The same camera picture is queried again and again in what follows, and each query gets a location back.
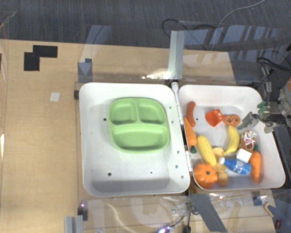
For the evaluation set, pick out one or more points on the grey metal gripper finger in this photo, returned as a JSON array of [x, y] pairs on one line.
[[244, 125], [251, 117]]

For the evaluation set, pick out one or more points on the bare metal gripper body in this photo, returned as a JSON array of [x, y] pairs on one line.
[[274, 118]]

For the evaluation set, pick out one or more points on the brown pretzel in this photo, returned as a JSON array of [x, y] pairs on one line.
[[231, 120]]

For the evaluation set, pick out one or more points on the yellow banana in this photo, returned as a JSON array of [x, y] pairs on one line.
[[234, 137]]

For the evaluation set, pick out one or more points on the brown and white carton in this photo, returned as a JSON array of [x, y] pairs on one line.
[[247, 142]]

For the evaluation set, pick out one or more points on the orange carrot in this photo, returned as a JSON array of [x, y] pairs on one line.
[[190, 133], [255, 164]]

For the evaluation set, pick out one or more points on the blue and white bottle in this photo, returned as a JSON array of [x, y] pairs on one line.
[[237, 166]]

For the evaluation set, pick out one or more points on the yellow corn cob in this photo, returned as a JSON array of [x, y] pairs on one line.
[[205, 149]]

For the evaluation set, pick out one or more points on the white plastic tray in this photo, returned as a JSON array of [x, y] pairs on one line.
[[135, 173], [266, 169]]

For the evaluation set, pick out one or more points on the red-brown sausage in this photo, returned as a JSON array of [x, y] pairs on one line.
[[191, 113]]

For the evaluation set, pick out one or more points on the tan potato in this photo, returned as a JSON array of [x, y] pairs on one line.
[[223, 178]]

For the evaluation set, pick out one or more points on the orange pumpkin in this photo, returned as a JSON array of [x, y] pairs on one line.
[[205, 176]]

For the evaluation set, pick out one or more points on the green divided plate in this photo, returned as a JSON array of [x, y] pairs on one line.
[[140, 135]]

